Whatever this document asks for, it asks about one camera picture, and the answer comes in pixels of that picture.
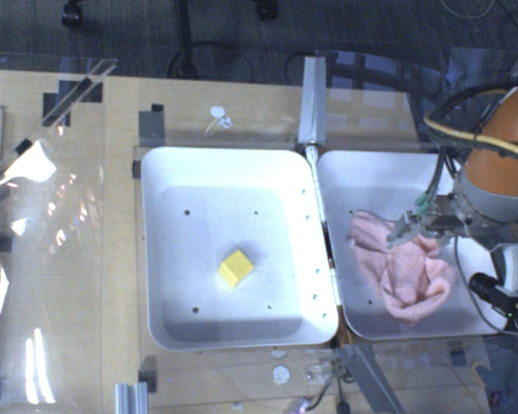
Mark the pink cloth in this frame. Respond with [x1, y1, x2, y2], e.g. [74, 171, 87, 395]
[347, 210, 458, 329]

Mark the thin black and white rod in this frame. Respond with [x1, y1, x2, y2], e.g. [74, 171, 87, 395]
[305, 143, 343, 308]

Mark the black cylinder on white bracket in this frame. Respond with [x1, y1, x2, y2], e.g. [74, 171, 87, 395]
[469, 242, 518, 315]

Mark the yellow cube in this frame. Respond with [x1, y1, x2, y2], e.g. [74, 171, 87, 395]
[218, 248, 256, 290]

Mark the white plastic tray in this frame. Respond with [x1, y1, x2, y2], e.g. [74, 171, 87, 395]
[317, 149, 515, 342]
[140, 146, 340, 352]

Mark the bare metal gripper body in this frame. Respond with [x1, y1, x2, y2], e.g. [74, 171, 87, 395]
[417, 194, 475, 240]

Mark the pale wood board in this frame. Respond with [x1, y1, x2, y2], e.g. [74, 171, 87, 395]
[104, 75, 502, 410]

